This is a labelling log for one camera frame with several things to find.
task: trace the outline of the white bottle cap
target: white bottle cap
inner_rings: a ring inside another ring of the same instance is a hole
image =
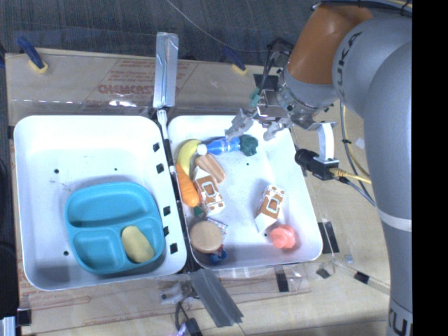
[[[206,155],[207,154],[207,146],[205,144],[199,144],[197,146],[197,154],[199,155]]]

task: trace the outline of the orange carrot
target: orange carrot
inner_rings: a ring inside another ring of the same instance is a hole
[[[196,207],[199,204],[199,195],[197,194],[193,182],[179,163],[176,163],[176,171],[183,202],[189,207]]]

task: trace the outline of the yellow banana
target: yellow banana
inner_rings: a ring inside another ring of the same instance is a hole
[[[197,146],[201,143],[199,139],[189,139],[179,150],[177,163],[182,167],[187,176],[190,176],[190,159],[196,153]]]

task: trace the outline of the light blue plate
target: light blue plate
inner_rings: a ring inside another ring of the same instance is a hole
[[[115,274],[156,261],[165,248],[163,225],[153,196],[132,182],[103,183],[74,192],[65,205],[65,223],[78,263],[94,274]],[[146,236],[155,255],[132,262],[121,232],[135,225]]]

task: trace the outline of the blue bottle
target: blue bottle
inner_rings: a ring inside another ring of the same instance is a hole
[[[233,151],[239,151],[239,137],[232,138],[229,142],[223,138],[215,139],[214,141],[210,142],[209,144],[200,144],[197,147],[197,152],[200,155],[204,155],[207,153],[214,154],[214,155],[220,155],[223,153],[229,153]]]

